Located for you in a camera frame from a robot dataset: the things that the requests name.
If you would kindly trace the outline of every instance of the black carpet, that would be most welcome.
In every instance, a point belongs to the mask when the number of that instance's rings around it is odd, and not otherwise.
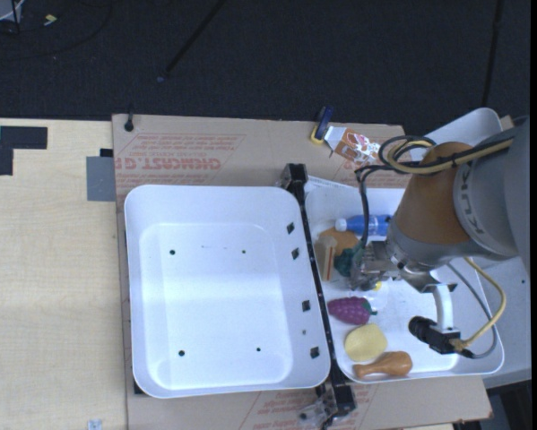
[[[334,122],[423,134],[482,106],[530,114],[531,0],[26,0],[21,14],[0,21],[0,117],[305,121],[331,105]]]

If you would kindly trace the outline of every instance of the purple grape toy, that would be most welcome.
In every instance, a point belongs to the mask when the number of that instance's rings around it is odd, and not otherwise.
[[[371,315],[377,314],[365,297],[341,297],[329,301],[327,305],[330,315],[352,325],[365,325]]]

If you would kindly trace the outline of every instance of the cardboard sheet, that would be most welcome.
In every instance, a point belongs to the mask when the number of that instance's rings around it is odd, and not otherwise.
[[[114,115],[117,227],[125,343],[126,395],[131,430],[260,430],[300,427],[298,413],[315,391],[262,391],[159,400],[135,392],[123,203],[138,185],[275,185],[288,163],[303,163],[310,176],[356,185],[356,168],[326,145],[309,140],[315,123],[187,116]],[[349,126],[372,142],[403,134],[400,126]],[[380,171],[368,186],[404,188],[408,177]],[[479,376],[389,384],[354,384],[357,409],[338,430],[380,430],[489,418]]]

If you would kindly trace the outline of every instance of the yellow cable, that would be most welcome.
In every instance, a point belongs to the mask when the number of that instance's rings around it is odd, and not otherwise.
[[[487,323],[485,323],[479,330],[473,334],[468,340],[450,340],[451,344],[455,347],[456,352],[461,352],[464,348],[467,348],[471,346],[471,344],[478,339],[485,331],[487,331],[489,328],[491,328],[497,321],[499,320],[499,317],[503,314],[503,311],[505,310],[506,304],[507,304],[507,296],[505,294],[505,291],[503,291],[503,288],[499,286],[499,284],[491,278],[491,276],[485,272],[480,266],[478,266],[471,258],[464,257],[464,259],[479,273],[481,274],[493,287],[497,289],[499,294],[501,295],[501,304],[499,305],[498,311],[493,315]]]
[[[506,140],[503,142],[496,143],[495,145],[491,145],[483,150],[477,150],[473,153],[470,153],[465,156],[461,156],[459,158],[456,158],[454,160],[449,160],[447,162],[443,162],[441,164],[438,164],[436,166],[432,167],[422,167],[422,166],[415,166],[415,167],[409,167],[404,164],[400,164],[394,159],[394,153],[399,151],[400,149],[409,146],[409,145],[422,145],[424,141],[417,141],[417,142],[407,142],[403,145],[393,147],[388,153],[387,157],[385,158],[391,167],[393,167],[396,170],[400,170],[402,172],[406,172],[408,174],[433,174],[434,172],[439,172],[441,170],[452,168],[453,166],[458,166],[460,164],[463,164],[464,162],[471,161],[473,159],[481,158],[482,156],[487,156],[491,153],[494,153],[496,151],[504,150],[505,148],[509,148],[511,146],[511,143],[513,142],[513,139]]]

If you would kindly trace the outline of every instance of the water bottle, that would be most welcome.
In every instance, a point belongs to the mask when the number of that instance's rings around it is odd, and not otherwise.
[[[370,215],[368,222],[368,236],[385,236],[391,215]],[[337,219],[337,231],[352,231],[356,236],[364,234],[364,216],[355,215],[348,219]]]

